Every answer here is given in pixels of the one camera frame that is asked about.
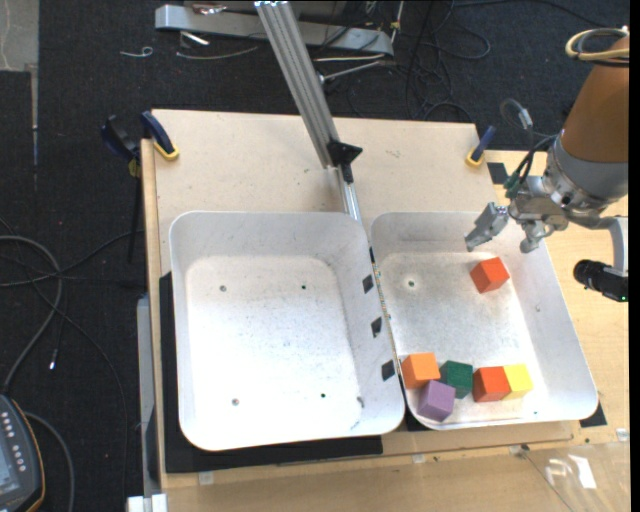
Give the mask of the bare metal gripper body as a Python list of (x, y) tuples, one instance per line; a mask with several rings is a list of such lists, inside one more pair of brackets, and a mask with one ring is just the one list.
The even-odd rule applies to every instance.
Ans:
[(551, 174), (513, 177), (507, 184), (507, 198), (509, 214), (527, 234), (564, 231), (570, 223), (592, 227), (608, 207), (607, 200)]

